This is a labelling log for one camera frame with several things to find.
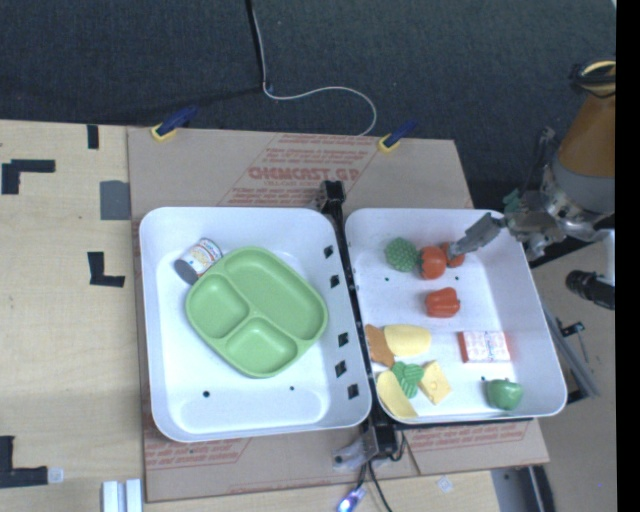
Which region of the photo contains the yellow cheese wedge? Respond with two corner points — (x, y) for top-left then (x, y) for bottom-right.
(416, 359), (453, 406)

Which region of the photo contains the white and red carton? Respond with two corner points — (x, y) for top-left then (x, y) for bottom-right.
(456, 329), (513, 365)

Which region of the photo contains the small orange toy fruit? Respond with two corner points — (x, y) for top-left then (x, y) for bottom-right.
(439, 241), (468, 269)

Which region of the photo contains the brown cardboard board, red print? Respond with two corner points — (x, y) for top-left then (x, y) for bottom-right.
(126, 126), (551, 504)

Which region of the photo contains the green apple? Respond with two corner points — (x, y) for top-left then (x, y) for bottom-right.
(484, 377), (526, 413)

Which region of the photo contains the black block with wires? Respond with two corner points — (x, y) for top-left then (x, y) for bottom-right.
(366, 418), (402, 459)

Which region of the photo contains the orange bell pepper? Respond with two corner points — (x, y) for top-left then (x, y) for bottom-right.
(424, 286), (462, 320)

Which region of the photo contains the green broccoli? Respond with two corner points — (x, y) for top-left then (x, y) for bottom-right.
(384, 236), (421, 274)

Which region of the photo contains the green leaf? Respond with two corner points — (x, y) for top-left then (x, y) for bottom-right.
(390, 360), (426, 400)

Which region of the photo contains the white plastic tray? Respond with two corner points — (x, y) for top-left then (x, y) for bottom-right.
(138, 205), (374, 444)
(343, 207), (569, 426)

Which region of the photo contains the yellow lemon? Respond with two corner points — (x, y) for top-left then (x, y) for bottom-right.
(382, 323), (433, 359)

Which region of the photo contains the small white printed can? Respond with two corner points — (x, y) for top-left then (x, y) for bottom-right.
(173, 237), (224, 287)

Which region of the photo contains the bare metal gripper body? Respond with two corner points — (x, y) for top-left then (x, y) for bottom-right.
(502, 174), (615, 260)

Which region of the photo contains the black cylinder on white bracket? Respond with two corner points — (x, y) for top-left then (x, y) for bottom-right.
(565, 227), (617, 312)

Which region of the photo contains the yellow banana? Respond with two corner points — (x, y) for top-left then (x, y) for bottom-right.
(375, 369), (420, 420)

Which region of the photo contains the orange tomato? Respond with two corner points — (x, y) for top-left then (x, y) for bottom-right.
(416, 244), (449, 281)

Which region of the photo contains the brown biscuit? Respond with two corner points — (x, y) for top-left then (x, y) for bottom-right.
(363, 323), (397, 369)

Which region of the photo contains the green divided plate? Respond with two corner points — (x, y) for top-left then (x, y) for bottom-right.
(184, 245), (330, 380)

